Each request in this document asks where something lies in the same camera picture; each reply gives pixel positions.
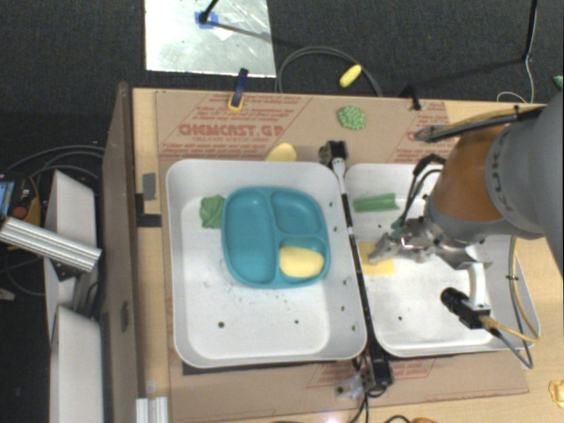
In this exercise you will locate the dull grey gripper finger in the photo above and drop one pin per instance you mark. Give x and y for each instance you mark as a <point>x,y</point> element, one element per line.
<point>378,254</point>
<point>388,239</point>

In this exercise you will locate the yellow toy corn cob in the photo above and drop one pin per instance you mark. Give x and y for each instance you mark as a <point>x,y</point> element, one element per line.
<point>350,76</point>

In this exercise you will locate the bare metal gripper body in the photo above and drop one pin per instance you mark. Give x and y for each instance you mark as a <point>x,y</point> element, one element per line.
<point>425,240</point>

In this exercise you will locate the yellow cheese slice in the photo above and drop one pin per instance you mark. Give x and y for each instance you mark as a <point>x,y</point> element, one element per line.
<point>374,269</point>

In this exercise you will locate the yellow toy lemon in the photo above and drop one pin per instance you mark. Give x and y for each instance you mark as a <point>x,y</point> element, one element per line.
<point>282,153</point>

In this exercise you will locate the yellow toy potato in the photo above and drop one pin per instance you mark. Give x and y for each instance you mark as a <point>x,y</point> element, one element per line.
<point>302,262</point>

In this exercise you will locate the thin black and white rod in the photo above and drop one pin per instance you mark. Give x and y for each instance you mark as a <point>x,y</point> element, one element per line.
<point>352,236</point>

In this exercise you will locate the green toy vegetable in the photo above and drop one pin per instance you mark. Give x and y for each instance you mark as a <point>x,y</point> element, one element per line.
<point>559,82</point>

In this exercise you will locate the blue divided plate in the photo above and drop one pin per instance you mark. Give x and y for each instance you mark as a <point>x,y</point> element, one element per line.
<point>249,236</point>

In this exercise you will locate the white plastic tray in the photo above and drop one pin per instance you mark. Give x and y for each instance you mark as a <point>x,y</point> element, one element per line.
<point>264,324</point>
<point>423,315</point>

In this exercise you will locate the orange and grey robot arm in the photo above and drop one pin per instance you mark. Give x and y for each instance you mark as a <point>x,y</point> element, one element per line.
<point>506,179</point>

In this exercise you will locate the green dotted toy peas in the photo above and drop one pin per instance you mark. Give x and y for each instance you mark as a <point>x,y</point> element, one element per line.
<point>351,118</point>

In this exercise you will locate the green celery stick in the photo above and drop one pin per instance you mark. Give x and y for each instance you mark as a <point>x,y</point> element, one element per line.
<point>374,202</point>

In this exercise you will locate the black cylinder on white bracket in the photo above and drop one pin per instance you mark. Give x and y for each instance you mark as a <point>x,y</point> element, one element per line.
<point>462,306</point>

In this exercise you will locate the brown cardboard board red print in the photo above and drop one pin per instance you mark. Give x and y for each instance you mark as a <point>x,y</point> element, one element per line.
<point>264,121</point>

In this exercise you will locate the green lettuce leaf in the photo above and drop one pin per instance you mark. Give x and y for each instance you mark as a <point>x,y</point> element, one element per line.
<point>210,212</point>

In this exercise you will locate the yellow toy food piece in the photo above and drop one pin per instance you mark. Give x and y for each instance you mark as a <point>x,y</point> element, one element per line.
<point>557,391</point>

